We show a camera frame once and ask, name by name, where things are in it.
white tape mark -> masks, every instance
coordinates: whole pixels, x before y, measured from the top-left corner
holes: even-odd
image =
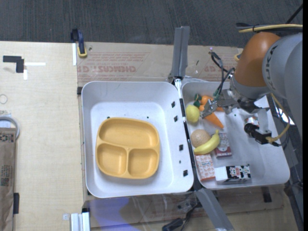
[[[76,51],[76,44],[72,44],[73,47],[73,66],[77,65],[77,51]]]
[[[62,220],[64,220],[64,221],[69,221],[69,218],[70,218],[70,214],[69,213],[64,213],[62,215]]]
[[[28,70],[24,69],[24,80],[28,79]]]
[[[24,63],[25,66],[46,66],[46,63]]]

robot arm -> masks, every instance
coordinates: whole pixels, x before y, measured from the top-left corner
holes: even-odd
[[[302,33],[282,38],[269,32],[255,34],[241,54],[230,88],[209,100],[201,117],[217,107],[226,114],[233,108],[257,113],[261,108],[254,102],[273,93],[288,101],[302,138],[302,44]]]

banana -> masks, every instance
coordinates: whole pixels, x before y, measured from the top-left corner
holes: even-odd
[[[220,143],[220,137],[218,135],[218,132],[219,131],[217,129],[212,135],[212,137],[209,139],[209,141],[195,148],[193,153],[195,153],[196,155],[203,155],[210,153],[212,150],[214,150]]]

black clip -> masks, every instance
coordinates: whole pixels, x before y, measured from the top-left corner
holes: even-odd
[[[21,56],[3,56],[4,63],[16,63],[16,72],[23,73],[25,68],[25,60]]]
[[[19,193],[14,192],[13,197],[13,214],[15,215],[19,213]]]
[[[78,30],[77,28],[72,30],[71,41],[72,42],[78,41],[78,47],[77,47],[78,56],[81,57],[81,58],[86,57],[87,56],[87,50],[86,50],[84,42],[83,42],[83,35],[82,35],[81,30]]]

lemon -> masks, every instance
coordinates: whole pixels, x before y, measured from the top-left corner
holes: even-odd
[[[200,111],[196,106],[189,104],[186,107],[186,118],[188,121],[195,123],[199,120],[199,116]]]

